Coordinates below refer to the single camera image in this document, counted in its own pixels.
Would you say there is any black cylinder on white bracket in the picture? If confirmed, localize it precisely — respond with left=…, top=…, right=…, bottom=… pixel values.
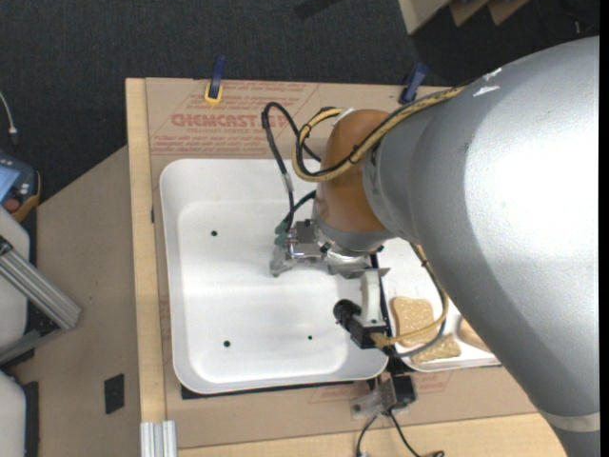
left=332, top=269, right=389, bottom=350

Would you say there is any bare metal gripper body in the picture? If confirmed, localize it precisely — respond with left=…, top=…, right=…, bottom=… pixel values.
left=285, top=219, right=381, bottom=269

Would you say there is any white plastic tray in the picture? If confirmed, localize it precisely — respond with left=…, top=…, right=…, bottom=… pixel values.
left=378, top=238, right=502, bottom=373
left=159, top=158, right=390, bottom=395

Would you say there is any brown cardboard board red print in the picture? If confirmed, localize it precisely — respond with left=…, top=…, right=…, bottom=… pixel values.
left=144, top=77, right=543, bottom=449

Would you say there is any tan toy bread slice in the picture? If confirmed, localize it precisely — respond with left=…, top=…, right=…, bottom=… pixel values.
left=458, top=316, right=492, bottom=353
left=410, top=332, right=462, bottom=365
left=390, top=296, right=435, bottom=348

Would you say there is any black block with thin wires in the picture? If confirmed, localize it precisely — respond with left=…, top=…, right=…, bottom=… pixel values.
left=388, top=373, right=419, bottom=409

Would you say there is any thin black rod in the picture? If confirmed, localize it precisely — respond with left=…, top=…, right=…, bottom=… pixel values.
left=369, top=253, right=400, bottom=375

